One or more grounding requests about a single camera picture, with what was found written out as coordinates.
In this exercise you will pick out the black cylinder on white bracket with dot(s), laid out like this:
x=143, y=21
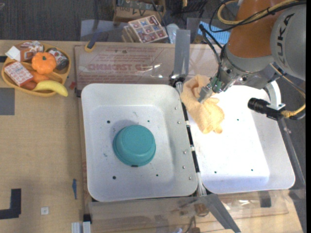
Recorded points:
x=261, y=105

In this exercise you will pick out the white plastic tray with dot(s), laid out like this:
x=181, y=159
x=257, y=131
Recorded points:
x=170, y=139
x=243, y=154

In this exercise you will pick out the orange divided plate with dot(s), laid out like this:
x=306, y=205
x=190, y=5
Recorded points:
x=62, y=78

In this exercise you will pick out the orange carrot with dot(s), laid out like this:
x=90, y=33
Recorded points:
x=40, y=77

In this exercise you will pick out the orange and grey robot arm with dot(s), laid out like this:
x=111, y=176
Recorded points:
x=252, y=33

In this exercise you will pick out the teal bowl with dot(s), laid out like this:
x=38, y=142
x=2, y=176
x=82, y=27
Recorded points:
x=134, y=145

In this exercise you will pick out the orange pumpkin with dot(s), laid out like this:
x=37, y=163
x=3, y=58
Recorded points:
x=43, y=62

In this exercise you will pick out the small red and white can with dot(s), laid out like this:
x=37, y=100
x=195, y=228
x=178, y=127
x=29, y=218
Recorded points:
x=59, y=57

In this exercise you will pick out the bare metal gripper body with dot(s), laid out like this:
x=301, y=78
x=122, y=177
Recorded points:
x=228, y=80

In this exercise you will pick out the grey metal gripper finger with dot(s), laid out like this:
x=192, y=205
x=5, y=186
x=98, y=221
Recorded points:
x=204, y=93

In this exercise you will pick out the yellow banana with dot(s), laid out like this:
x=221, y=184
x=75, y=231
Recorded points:
x=52, y=86

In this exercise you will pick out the white and orange carton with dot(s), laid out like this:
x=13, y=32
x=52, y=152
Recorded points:
x=26, y=51

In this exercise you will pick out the brown cardboard box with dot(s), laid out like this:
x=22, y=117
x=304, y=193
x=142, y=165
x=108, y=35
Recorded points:
x=136, y=2

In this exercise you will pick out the brown cardboard board red print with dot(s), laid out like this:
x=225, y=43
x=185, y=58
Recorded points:
x=116, y=64

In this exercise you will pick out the yellow cloth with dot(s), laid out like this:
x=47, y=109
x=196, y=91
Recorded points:
x=206, y=115

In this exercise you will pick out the wooden noughts and crosses box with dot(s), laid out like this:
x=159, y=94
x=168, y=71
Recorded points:
x=147, y=29

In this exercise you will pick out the red sausage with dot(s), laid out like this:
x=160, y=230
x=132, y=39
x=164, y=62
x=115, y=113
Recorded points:
x=29, y=85

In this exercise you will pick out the red and white packet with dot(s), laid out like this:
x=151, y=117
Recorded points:
x=18, y=73

